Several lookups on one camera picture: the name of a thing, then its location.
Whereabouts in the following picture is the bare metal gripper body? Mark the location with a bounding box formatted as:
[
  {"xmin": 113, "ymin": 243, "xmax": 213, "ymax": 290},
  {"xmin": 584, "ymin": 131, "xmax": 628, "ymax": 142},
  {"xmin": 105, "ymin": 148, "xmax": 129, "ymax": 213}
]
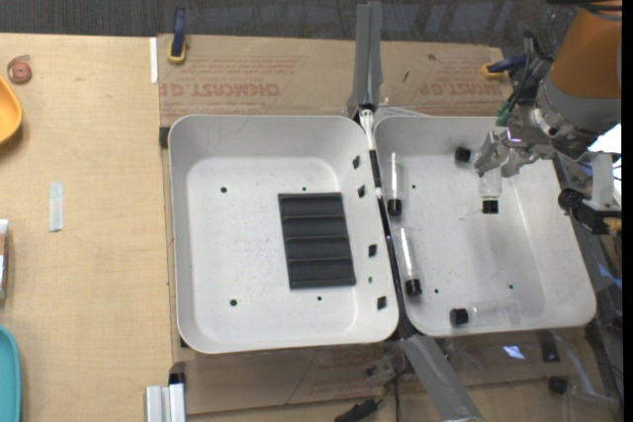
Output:
[{"xmin": 504, "ymin": 102, "xmax": 595, "ymax": 161}]

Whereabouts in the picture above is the white plastic tray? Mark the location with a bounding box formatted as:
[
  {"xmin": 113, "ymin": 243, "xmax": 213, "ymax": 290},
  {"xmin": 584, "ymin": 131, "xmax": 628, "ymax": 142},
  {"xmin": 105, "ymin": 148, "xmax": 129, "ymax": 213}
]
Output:
[
  {"xmin": 372, "ymin": 115, "xmax": 598, "ymax": 339},
  {"xmin": 166, "ymin": 114, "xmax": 401, "ymax": 356}
]

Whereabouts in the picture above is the thin black and white rod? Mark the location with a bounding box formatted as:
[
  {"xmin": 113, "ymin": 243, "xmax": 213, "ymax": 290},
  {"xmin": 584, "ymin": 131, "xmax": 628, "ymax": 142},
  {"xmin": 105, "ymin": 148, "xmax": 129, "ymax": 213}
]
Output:
[{"xmin": 358, "ymin": 108, "xmax": 412, "ymax": 338}]

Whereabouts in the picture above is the black ribbed rack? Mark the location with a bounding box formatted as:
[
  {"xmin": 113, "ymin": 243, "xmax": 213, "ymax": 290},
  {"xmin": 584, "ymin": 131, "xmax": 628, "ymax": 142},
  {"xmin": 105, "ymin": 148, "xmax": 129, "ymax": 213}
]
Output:
[{"xmin": 276, "ymin": 191, "xmax": 358, "ymax": 291}]

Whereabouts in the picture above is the brown cardboard board red print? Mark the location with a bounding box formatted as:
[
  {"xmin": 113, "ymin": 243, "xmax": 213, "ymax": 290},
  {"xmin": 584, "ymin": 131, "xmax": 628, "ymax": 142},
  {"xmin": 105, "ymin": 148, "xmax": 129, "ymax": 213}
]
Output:
[{"xmin": 156, "ymin": 33, "xmax": 597, "ymax": 416}]

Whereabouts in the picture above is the orange plate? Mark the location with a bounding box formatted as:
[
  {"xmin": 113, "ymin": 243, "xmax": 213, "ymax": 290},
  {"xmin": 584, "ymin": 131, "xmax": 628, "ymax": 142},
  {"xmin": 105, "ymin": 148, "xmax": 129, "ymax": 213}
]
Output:
[{"xmin": 0, "ymin": 73, "xmax": 24, "ymax": 146}]

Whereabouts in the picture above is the small white and brown box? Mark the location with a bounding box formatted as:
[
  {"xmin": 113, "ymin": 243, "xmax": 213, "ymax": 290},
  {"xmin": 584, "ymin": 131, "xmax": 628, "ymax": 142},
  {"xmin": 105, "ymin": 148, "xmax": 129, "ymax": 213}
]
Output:
[{"xmin": 0, "ymin": 218, "xmax": 11, "ymax": 300}]

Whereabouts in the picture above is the teal plate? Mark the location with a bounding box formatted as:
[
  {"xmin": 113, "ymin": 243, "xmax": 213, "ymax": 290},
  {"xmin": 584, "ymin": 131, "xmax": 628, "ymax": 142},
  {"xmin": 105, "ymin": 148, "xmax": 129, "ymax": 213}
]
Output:
[{"xmin": 0, "ymin": 324, "xmax": 23, "ymax": 422}]

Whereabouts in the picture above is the black cylinder on white bracket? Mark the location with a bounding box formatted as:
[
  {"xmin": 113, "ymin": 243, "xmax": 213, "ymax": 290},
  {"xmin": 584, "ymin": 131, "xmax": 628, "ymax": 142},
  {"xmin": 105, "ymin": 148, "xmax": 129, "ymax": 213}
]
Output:
[{"xmin": 557, "ymin": 152, "xmax": 623, "ymax": 236}]

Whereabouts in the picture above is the black block with thin wires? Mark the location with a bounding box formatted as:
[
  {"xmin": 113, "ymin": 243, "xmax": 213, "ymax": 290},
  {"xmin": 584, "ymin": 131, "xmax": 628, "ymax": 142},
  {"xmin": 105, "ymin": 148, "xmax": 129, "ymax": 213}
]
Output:
[{"xmin": 334, "ymin": 398, "xmax": 381, "ymax": 422}]

